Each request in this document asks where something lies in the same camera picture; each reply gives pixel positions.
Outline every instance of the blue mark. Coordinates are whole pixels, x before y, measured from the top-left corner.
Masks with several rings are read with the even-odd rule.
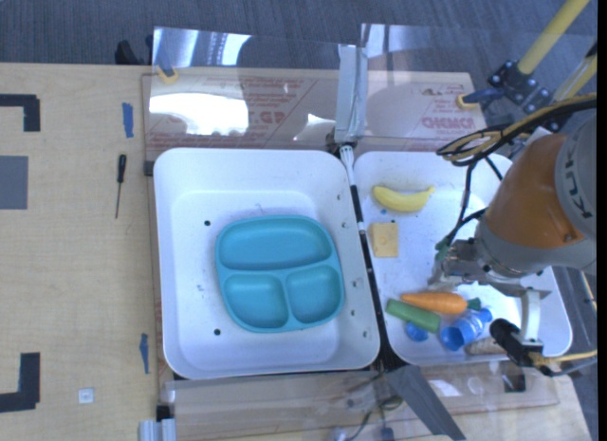
[[[133,106],[130,103],[122,103],[122,124],[124,125],[124,133],[128,138],[132,138],[133,134]]]
[[[148,364],[148,336],[145,333],[141,333],[139,351],[141,352],[141,358],[143,359],[143,370],[145,371],[145,374],[148,375],[150,373]]]

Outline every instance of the orange toy carrot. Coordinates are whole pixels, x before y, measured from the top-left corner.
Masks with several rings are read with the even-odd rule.
[[[401,294],[400,299],[402,302],[412,304],[418,308],[445,315],[459,315],[467,308],[477,309],[478,303],[478,299],[468,302],[459,294],[443,291],[406,293]]]

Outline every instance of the screwdriver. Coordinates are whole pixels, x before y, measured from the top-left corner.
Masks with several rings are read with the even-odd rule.
[[[118,208],[120,206],[120,188],[124,181],[124,171],[126,170],[126,155],[120,155],[118,158],[118,198],[116,198],[116,218],[118,218]]]

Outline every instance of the gray square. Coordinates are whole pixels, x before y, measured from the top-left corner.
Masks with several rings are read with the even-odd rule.
[[[0,210],[28,208],[28,157],[0,156]]]

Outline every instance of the yellow pole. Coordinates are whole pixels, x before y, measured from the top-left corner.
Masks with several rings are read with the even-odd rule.
[[[590,0],[567,0],[552,21],[544,29],[533,46],[525,53],[517,63],[521,73],[530,75],[536,66],[542,61],[546,53],[559,40],[562,34],[569,28]]]
[[[585,58],[571,76],[555,91],[554,100],[563,101],[575,96],[592,79],[593,75],[597,73],[597,66],[597,53]]]

